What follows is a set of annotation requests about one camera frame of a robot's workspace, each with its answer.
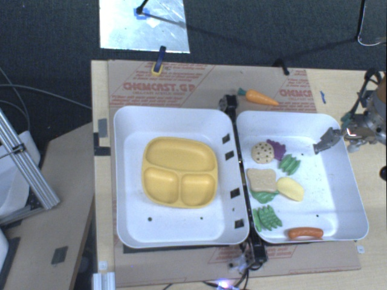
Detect green pea pods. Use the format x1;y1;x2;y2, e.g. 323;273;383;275
252;204;284;233
278;153;302;176

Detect thin black rod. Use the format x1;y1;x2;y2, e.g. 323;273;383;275
230;109;259;245

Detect white plastic tray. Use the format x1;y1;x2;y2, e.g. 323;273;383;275
235;110;370;244
113;105;251;250

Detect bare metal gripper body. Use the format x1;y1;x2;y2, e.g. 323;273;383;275
342;112;387;153

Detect brown cardboard board red print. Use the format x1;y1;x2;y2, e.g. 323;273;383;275
107;59;362;288

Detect black block with wires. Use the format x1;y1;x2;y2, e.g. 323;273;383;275
218;94;240;113
241;242;268;272

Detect orange sausage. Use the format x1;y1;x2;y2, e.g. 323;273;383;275
287;227;325;241

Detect tan bread slice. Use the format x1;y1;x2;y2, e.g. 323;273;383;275
246;167;278;193

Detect orange carrot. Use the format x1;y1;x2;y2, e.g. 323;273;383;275
237;87;280;107

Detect purple grapes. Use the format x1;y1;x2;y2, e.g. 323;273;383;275
265;138;287;162

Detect green lettuce leaf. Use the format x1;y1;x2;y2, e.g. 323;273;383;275
249;189;280;205

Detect yellow potato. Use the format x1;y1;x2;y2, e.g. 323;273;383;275
276;176;305;202

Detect yellow divided plate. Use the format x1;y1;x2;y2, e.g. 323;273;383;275
141;136;220;210

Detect tan spotted biscuit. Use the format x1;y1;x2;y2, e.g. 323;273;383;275
251;141;275;165

